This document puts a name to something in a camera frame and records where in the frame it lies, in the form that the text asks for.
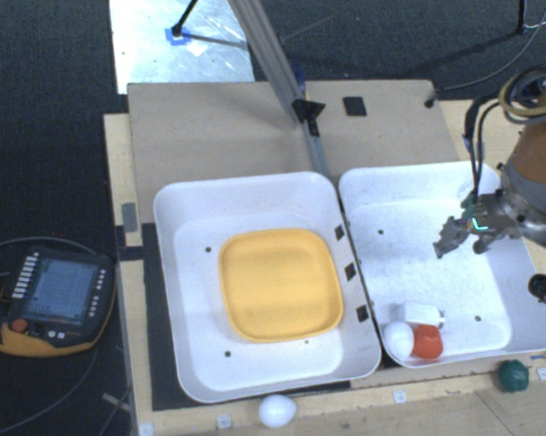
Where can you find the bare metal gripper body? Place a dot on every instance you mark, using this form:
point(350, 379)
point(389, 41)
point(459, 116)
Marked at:
point(498, 216)

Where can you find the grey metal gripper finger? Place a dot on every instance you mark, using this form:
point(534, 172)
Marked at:
point(484, 244)
point(449, 238)

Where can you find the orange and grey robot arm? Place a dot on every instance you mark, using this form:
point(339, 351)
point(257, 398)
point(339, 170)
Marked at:
point(543, 149)

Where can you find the white plastic tray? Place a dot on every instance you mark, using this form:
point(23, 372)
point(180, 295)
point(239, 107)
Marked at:
point(422, 266)
point(200, 312)

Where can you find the orange-red cup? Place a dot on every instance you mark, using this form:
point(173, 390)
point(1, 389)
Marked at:
point(427, 342)

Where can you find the white egg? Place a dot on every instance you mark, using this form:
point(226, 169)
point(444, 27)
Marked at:
point(398, 340)
point(276, 411)

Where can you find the green broccoli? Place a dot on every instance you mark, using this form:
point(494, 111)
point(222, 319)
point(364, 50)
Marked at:
point(513, 376)

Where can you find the yellow plate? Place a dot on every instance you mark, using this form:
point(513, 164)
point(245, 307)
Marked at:
point(280, 284)

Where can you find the brown cardboard board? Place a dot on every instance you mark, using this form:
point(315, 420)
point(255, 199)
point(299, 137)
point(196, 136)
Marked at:
point(228, 131)

